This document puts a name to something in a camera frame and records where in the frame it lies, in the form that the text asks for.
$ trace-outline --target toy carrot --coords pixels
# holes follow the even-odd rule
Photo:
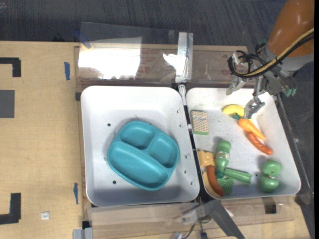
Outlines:
[[[224,196],[225,190],[219,185],[217,181],[217,177],[215,174],[215,167],[212,165],[209,165],[207,166],[206,169],[207,169],[207,177],[208,177],[209,184],[218,195]]]
[[[268,148],[267,146],[263,145],[252,132],[247,133],[247,138],[261,152],[263,152],[267,155],[273,154],[273,150],[271,148]]]
[[[252,124],[251,121],[248,119],[239,119],[238,121],[239,126],[244,129],[246,132],[253,133],[256,137],[258,137],[261,140],[266,140],[264,135],[255,127],[254,124]]]

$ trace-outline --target wooden surface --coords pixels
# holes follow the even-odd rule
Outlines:
[[[76,46],[76,43],[0,42],[0,57],[19,57],[22,62],[22,77],[18,78],[12,77],[11,65],[0,65],[0,89],[15,90],[15,118],[0,118],[0,214],[9,212],[11,193],[22,194],[21,220],[0,225],[0,238],[67,239],[72,238],[73,229],[81,227]],[[70,63],[70,81],[65,77],[64,62]],[[78,184],[79,204],[73,193],[74,183]],[[266,223],[256,220],[255,225],[244,225],[244,220],[238,220],[241,232],[252,239],[309,238],[300,207],[291,197],[285,203],[289,206],[286,218],[271,222],[270,217]],[[50,212],[49,220],[41,220],[44,211]],[[208,224],[206,230],[210,238],[224,238],[220,228],[210,227]],[[170,239],[171,235],[131,239]],[[108,237],[100,233],[98,238]],[[189,238],[200,238],[199,232],[194,231]]]

